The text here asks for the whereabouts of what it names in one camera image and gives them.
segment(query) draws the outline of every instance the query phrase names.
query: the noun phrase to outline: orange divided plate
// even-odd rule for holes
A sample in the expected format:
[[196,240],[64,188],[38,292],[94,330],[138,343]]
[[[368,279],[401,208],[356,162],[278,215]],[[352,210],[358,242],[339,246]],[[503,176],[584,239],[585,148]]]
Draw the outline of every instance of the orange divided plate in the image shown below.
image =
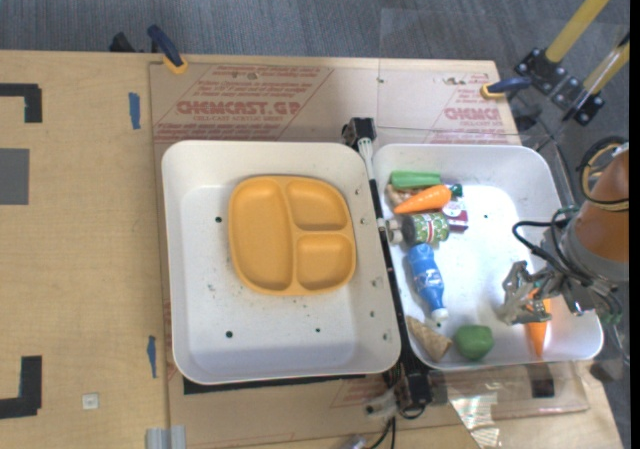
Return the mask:
[[349,208],[329,183],[262,175],[229,200],[229,245],[238,277],[273,295],[308,295],[345,285],[356,267]]

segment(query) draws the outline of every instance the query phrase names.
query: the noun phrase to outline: gray floor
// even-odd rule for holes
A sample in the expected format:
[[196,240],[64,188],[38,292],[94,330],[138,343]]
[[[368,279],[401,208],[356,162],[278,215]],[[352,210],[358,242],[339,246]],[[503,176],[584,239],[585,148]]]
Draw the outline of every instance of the gray floor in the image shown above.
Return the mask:
[[[155,23],[185,53],[491,59],[509,77],[531,49],[553,41],[582,1],[0,0],[0,48],[108,52],[122,31],[148,52],[146,28]],[[610,0],[563,65],[584,79],[629,27],[630,0]],[[586,127],[560,122],[559,108],[542,95],[514,100],[543,111],[535,130],[544,120],[574,187],[575,166],[593,143],[629,138],[628,65],[601,95],[605,108]],[[628,306],[628,287],[621,289]],[[629,346],[628,315],[621,331]],[[620,434],[631,447],[629,368],[621,367],[610,339],[599,359]]]

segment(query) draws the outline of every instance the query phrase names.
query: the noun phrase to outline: blue plastic bottle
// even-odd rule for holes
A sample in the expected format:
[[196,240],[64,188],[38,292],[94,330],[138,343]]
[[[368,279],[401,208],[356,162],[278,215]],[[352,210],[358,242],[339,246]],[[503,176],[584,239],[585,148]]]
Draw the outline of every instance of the blue plastic bottle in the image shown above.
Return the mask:
[[426,243],[416,245],[409,250],[408,259],[416,291],[429,304],[431,319],[440,324],[449,317],[449,312],[442,304],[444,282],[433,258],[433,248]]

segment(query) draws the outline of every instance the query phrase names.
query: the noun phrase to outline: yellow metal bar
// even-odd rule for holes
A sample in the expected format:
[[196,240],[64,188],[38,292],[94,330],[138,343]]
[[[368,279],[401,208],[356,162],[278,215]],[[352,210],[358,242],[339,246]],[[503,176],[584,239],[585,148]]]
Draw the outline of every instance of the yellow metal bar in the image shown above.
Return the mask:
[[609,0],[584,0],[580,8],[545,51],[547,59],[553,63],[559,63],[608,2]]
[[589,93],[598,93],[609,80],[617,74],[622,66],[629,61],[629,46],[627,42],[616,47],[584,80],[583,85]]

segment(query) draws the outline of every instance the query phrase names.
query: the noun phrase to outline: orange carrot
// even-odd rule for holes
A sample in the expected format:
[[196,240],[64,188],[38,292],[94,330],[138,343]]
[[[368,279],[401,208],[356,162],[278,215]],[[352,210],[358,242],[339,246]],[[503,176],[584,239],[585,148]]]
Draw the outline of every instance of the orange carrot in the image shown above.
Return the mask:
[[451,190],[444,184],[437,184],[407,198],[404,202],[398,204],[393,209],[393,212],[395,214],[410,214],[442,209],[449,200],[451,200]]
[[[545,298],[542,300],[544,308],[547,312],[551,312],[551,300]],[[544,348],[544,340],[547,336],[547,323],[548,321],[542,321],[541,323],[527,323],[527,335],[533,345],[533,349],[538,357],[542,357],[542,349]]]

